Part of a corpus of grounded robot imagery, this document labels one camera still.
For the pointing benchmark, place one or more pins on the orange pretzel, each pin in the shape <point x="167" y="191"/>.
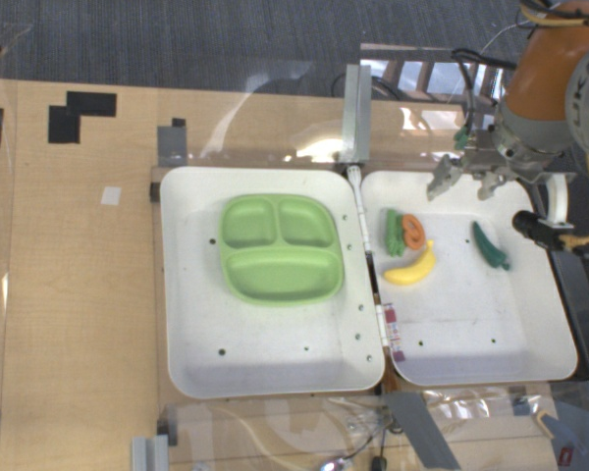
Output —
<point x="414" y="238"/>

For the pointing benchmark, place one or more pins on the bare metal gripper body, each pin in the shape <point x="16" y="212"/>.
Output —
<point x="491" y="157"/>

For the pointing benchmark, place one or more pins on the yellow banana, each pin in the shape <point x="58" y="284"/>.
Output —
<point x="414" y="270"/>

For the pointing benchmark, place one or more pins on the dark green pepper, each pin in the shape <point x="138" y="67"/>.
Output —
<point x="486" y="245"/>

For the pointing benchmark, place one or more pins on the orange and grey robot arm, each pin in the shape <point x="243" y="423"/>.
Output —
<point x="540" y="76"/>

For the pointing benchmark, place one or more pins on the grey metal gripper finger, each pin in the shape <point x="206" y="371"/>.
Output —
<point x="491" y="187"/>
<point x="444" y="177"/>

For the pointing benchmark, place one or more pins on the white and pink packet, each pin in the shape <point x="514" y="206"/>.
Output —
<point x="394" y="331"/>

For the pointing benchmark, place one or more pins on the thin black and white rod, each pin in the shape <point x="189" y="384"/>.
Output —
<point x="363" y="219"/>

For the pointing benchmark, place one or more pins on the black cylinder on white bracket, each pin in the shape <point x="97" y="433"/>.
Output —
<point x="537" y="227"/>

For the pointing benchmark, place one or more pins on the white plastic tray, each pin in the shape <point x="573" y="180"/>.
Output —
<point x="461" y="322"/>
<point x="275" y="346"/>

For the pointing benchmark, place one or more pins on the green divided plate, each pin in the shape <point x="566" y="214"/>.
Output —
<point x="280" y="273"/>

